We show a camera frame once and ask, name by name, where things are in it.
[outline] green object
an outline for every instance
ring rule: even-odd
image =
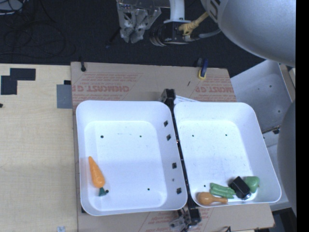
[[[244,182],[250,188],[250,192],[255,193],[260,184],[260,178],[257,176],[245,177]]]
[[[228,193],[228,192],[224,192],[224,191],[210,189],[209,192],[212,195],[217,195],[217,196],[224,197],[224,198],[227,198],[227,199],[233,199],[234,198],[233,194]]]
[[[106,191],[104,190],[104,188],[100,188],[100,191],[98,193],[99,196],[104,196],[106,195]]]
[[[221,186],[215,183],[211,183],[210,187],[211,187],[210,193],[212,195],[218,195],[218,196],[225,197],[228,199],[233,199],[234,198],[233,195],[236,194],[235,191],[230,187],[224,187],[224,186]]]

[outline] orange carrot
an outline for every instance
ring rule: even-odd
[[[105,178],[92,157],[88,157],[89,167],[91,172],[92,183],[95,187],[100,188],[99,196],[103,196],[106,194],[103,186],[105,185]]]

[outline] toy green bean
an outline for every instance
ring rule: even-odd
[[[230,188],[230,187],[224,187],[215,183],[211,183],[210,184],[210,193],[212,195],[217,195],[217,196],[221,196],[221,197],[225,197],[228,199],[233,199],[235,195],[235,191]]]

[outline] white bin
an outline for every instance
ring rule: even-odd
[[[258,176],[256,193],[227,204],[276,202],[281,189],[253,109],[240,102],[175,105],[194,201],[210,183]],[[158,101],[84,101],[76,110],[81,204],[93,216],[178,210],[187,191],[170,109]],[[88,165],[97,162],[108,194],[98,196]]]
[[[181,209],[187,200],[170,109],[158,101],[84,101],[76,110],[81,204],[94,216]],[[92,156],[108,194],[98,196]]]
[[[259,188],[247,200],[235,196],[227,204],[272,203],[281,188],[266,148],[255,112],[241,102],[181,102],[174,108],[190,191],[197,195],[236,177],[257,176]]]

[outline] cardboard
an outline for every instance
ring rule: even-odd
[[[142,212],[95,217],[82,212],[75,110],[85,100],[158,101],[166,88],[176,95],[202,102],[236,102],[227,69],[207,68],[206,79],[198,78],[200,68],[146,66],[110,63],[71,63],[73,125],[79,232],[172,231],[169,222],[176,211]],[[269,204],[248,204],[199,208],[202,221],[190,231],[233,231],[274,226]]]

